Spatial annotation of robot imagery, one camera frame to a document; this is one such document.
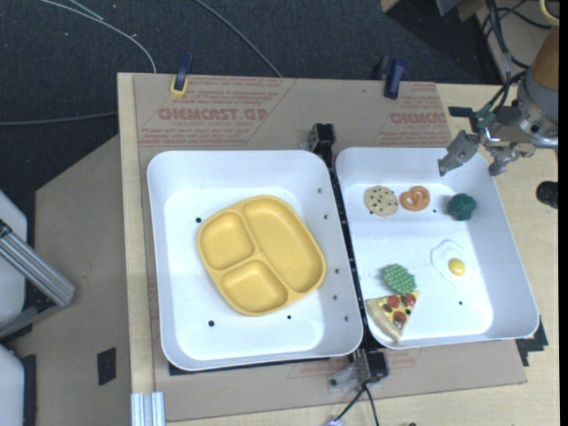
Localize beige chocolate chip biscuit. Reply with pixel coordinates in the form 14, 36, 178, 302
363, 185, 400, 218

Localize brown cardboard board red print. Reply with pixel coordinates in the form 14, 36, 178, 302
131, 75, 530, 423

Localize green grapes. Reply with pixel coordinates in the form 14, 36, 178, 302
382, 263, 418, 296

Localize slice of pizza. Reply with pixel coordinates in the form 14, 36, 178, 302
364, 290, 420, 343

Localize yellow divided plate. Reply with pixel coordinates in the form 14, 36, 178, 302
195, 193, 328, 318

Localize white fried egg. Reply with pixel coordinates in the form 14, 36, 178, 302
430, 238, 479, 290

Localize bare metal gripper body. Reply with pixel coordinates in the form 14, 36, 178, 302
479, 104, 559, 159

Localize thin black rod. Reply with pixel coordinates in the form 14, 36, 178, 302
322, 147, 372, 359

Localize white plastic tray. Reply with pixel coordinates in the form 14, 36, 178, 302
146, 149, 365, 373
334, 146, 540, 351

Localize green broccoli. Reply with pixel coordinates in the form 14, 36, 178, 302
445, 193, 478, 223

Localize orange pretzel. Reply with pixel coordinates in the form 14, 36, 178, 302
398, 185, 432, 214

